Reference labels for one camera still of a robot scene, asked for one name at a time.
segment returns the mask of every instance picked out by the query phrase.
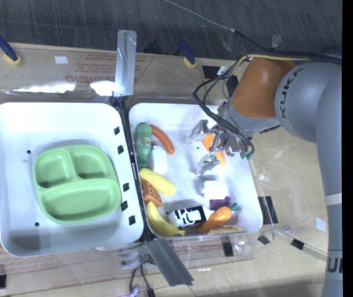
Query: green bottle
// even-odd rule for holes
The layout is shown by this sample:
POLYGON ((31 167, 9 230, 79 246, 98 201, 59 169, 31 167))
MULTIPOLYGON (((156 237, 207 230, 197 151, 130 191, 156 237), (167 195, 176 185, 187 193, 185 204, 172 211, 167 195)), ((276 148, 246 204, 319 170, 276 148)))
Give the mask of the green bottle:
POLYGON ((151 127, 148 123, 138 124, 135 130, 135 150, 137 152, 138 167, 148 168, 147 158, 151 152, 151 127))

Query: green plate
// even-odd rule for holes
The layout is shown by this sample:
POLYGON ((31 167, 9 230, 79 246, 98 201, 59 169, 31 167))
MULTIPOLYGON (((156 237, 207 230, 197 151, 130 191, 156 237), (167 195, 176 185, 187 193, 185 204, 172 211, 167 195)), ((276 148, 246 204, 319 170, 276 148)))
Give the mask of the green plate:
POLYGON ((116 210, 121 201, 111 160, 92 145, 69 145, 41 153, 33 176, 41 208, 58 223, 101 218, 116 210))

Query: purple object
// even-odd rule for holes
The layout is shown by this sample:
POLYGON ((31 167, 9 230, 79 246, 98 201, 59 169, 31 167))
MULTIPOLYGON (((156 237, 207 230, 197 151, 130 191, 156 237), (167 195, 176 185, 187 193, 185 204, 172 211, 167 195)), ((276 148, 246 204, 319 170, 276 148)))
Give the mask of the purple object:
POLYGON ((224 199, 211 199, 209 200, 209 209, 216 211, 221 207, 230 207, 231 205, 231 198, 226 197, 224 199))

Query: blue clamp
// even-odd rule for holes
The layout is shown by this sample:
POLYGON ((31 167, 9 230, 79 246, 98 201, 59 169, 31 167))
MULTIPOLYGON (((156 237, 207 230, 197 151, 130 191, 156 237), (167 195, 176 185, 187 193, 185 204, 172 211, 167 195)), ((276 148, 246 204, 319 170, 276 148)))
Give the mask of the blue clamp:
POLYGON ((0 36, 0 48, 4 52, 4 58, 13 65, 18 65, 21 61, 21 57, 13 50, 10 44, 0 36))
POLYGON ((177 42, 179 49, 182 51, 185 56, 184 62, 191 68, 194 68, 197 65, 197 62, 194 59, 193 51, 190 46, 183 40, 177 42))

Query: orange object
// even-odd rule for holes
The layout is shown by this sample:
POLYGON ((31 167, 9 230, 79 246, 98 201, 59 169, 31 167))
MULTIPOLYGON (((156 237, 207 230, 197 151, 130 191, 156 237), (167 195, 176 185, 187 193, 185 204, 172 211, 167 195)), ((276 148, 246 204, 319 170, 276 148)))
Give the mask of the orange object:
MULTIPOLYGON (((203 138, 202 143, 206 147, 206 149, 209 152, 209 148, 213 144, 213 140, 215 139, 215 135, 213 133, 209 133, 206 137, 203 138)), ((224 157, 223 153, 221 151, 216 151, 215 152, 216 158, 220 161, 221 166, 226 166, 226 163, 224 162, 224 157)))
POLYGON ((232 107, 243 116, 275 118, 276 89, 286 73, 295 66, 292 61, 254 58, 232 94, 232 107))
POLYGON ((218 210, 216 210, 214 213, 212 213, 207 221, 202 223, 198 229, 198 233, 204 233, 207 232, 214 227, 221 225, 231 218, 232 211, 229 207, 221 207, 218 210))
POLYGON ((142 180, 142 191, 144 201, 152 201, 156 207, 161 207, 163 205, 163 201, 161 200, 158 191, 148 181, 142 180))
POLYGON ((152 124, 150 126, 151 126, 151 134, 154 135, 157 139, 159 139, 159 141, 163 144, 165 151, 170 155, 175 153, 175 146, 173 145, 170 138, 158 127, 152 124))

